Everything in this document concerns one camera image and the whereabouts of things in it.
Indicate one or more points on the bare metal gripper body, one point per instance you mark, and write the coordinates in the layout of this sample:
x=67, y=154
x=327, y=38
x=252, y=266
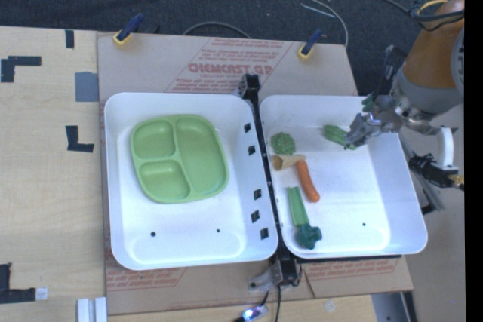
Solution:
x=392, y=116

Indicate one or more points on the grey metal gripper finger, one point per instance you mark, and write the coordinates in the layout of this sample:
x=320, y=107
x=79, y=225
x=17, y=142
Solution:
x=354, y=128
x=368, y=135

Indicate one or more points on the green toy bean pods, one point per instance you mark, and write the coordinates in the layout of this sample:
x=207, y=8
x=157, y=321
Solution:
x=334, y=134

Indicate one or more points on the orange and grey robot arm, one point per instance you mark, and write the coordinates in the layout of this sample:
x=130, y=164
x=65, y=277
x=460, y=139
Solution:
x=430, y=60

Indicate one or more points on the white plastic tray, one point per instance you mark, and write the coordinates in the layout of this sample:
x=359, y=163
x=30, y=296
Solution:
x=188, y=233
x=351, y=200

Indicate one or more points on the orange toy sausage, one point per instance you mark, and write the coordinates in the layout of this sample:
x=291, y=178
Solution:
x=307, y=183

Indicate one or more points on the round green toy peas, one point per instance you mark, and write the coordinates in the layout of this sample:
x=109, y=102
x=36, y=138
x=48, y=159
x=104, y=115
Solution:
x=283, y=143

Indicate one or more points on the tan toy cone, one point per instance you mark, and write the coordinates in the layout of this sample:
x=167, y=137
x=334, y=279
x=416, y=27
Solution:
x=283, y=161

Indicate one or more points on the light green toy celery stick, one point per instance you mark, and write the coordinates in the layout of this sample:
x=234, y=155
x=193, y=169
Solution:
x=297, y=205

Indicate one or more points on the thin black rod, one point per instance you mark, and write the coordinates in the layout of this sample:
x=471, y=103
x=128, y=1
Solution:
x=266, y=169

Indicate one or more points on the dark green toy broccoli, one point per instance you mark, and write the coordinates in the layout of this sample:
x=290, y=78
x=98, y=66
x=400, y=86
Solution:
x=308, y=236

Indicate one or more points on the green divided plate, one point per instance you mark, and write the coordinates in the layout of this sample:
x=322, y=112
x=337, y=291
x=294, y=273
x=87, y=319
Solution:
x=196, y=147

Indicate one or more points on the brown cardboard board red print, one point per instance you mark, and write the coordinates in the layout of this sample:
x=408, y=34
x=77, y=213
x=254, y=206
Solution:
x=158, y=64

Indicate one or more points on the black cylinder on white bracket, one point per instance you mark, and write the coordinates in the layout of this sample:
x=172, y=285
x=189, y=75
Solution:
x=447, y=147

